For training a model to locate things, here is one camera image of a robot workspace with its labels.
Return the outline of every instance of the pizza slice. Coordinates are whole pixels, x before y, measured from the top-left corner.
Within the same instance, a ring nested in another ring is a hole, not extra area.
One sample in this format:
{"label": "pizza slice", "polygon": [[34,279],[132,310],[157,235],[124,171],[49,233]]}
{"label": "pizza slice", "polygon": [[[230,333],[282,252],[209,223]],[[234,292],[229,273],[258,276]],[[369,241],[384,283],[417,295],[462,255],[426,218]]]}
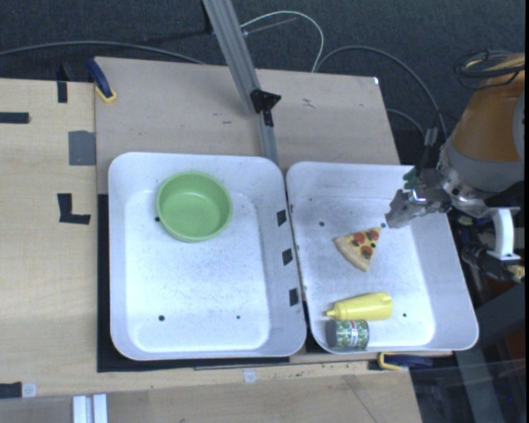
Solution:
{"label": "pizza slice", "polygon": [[381,227],[372,227],[354,234],[347,234],[335,239],[335,244],[345,258],[363,271],[370,269]]}

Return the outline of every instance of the mustard bottle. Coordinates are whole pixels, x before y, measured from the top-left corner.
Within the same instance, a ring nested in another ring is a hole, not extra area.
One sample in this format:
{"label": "mustard bottle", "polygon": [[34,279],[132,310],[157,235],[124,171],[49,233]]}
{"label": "mustard bottle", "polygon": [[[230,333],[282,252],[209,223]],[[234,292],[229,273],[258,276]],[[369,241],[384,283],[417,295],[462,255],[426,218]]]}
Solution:
{"label": "mustard bottle", "polygon": [[335,302],[333,310],[325,314],[336,320],[385,320],[394,309],[391,296],[386,292],[363,294]]}

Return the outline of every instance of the wooden table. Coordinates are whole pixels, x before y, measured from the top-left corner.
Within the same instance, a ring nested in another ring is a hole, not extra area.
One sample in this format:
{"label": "wooden table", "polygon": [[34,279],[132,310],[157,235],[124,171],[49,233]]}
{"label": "wooden table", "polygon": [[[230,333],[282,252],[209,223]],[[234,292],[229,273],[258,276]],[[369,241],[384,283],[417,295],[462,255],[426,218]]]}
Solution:
{"label": "wooden table", "polygon": [[[256,118],[243,113],[227,68],[98,62],[119,102],[104,104],[88,83],[67,83],[68,101],[60,103],[56,82],[0,79],[0,112],[31,116],[28,124],[0,124],[0,383],[33,383],[43,397],[169,388],[204,395],[217,384],[244,390],[245,367],[96,371],[96,205],[110,159],[129,150],[259,154]],[[155,77],[148,95],[120,79],[138,70]],[[273,110],[283,170],[300,160],[399,163],[372,78],[258,74],[265,90],[283,96]],[[122,102],[143,119],[126,118]],[[69,162],[69,133],[79,130],[96,133],[96,166]],[[59,222],[59,193],[71,193],[73,213],[91,215],[88,225]],[[354,396],[349,381],[374,373],[353,357],[304,351],[287,365],[250,368],[257,384],[279,382],[266,393],[282,395],[336,386]],[[420,421],[409,376],[400,381],[400,420]]]}

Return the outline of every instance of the green plate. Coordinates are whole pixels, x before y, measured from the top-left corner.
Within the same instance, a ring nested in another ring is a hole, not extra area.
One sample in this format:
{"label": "green plate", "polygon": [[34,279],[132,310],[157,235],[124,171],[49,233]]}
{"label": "green plate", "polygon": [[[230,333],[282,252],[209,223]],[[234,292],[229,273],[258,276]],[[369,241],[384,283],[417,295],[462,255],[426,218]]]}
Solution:
{"label": "green plate", "polygon": [[197,171],[173,175],[157,192],[160,222],[180,241],[204,241],[216,236],[226,228],[232,210],[225,187]]}

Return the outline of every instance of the gray tape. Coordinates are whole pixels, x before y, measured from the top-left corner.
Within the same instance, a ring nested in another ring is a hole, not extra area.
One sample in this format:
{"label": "gray tape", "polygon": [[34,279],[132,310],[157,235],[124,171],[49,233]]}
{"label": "gray tape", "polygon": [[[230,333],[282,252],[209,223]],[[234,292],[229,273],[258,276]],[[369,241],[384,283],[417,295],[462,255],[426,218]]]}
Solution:
{"label": "gray tape", "polygon": [[96,135],[89,131],[69,132],[69,165],[93,166],[96,164]]}

